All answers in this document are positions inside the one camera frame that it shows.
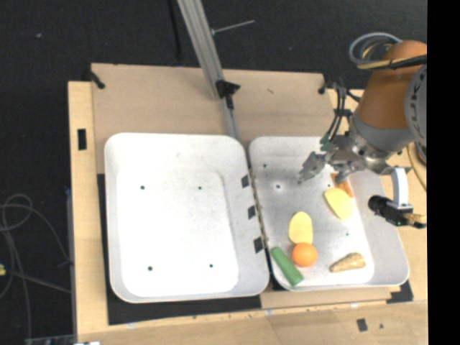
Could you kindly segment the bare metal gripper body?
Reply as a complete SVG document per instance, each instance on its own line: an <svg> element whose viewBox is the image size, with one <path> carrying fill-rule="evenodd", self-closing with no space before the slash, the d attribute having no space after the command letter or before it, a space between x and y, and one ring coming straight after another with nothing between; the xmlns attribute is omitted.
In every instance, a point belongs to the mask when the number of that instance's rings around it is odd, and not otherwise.
<svg viewBox="0 0 460 345"><path fill-rule="evenodd" d="M393 167L387 164L391 152L372 146L356 134L336 135L326 151L326 162L338 173L348 175L370 170L378 175L389 175Z"/></svg>

